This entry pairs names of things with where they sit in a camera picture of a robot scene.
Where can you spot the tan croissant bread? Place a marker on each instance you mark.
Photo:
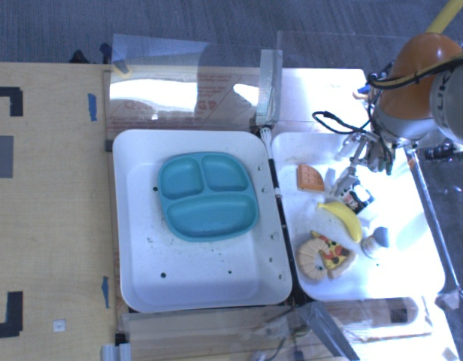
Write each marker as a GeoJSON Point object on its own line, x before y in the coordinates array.
{"type": "Point", "coordinates": [308, 258]}

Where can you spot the black cylinder on white bracket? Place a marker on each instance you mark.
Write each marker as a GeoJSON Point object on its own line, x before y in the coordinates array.
{"type": "Point", "coordinates": [439, 151]}

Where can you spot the blue divided plate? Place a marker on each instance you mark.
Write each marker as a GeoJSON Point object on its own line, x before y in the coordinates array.
{"type": "Point", "coordinates": [210, 213]}

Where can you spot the yellow banana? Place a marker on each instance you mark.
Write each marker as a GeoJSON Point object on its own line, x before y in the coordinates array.
{"type": "Point", "coordinates": [348, 216]}

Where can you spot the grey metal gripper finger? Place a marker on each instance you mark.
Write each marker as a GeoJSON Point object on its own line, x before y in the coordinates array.
{"type": "Point", "coordinates": [330, 177]}
{"type": "Point", "coordinates": [345, 182]}

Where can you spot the pizza slice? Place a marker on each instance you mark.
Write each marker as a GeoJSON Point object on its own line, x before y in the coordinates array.
{"type": "Point", "coordinates": [334, 258]}

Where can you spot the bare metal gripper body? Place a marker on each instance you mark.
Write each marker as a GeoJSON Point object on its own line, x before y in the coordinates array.
{"type": "Point", "coordinates": [370, 150]}

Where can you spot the small bottle with grey cap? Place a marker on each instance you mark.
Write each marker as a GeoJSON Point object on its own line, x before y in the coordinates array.
{"type": "Point", "coordinates": [372, 246]}

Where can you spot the white plastic tray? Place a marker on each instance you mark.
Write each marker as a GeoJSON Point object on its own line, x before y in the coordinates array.
{"type": "Point", "coordinates": [201, 269]}
{"type": "Point", "coordinates": [397, 273]}

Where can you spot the orange waffle biscuit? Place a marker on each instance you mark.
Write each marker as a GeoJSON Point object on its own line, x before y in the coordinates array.
{"type": "Point", "coordinates": [309, 179]}

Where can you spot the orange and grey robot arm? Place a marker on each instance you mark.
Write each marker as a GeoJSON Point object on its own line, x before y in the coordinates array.
{"type": "Point", "coordinates": [415, 85]}

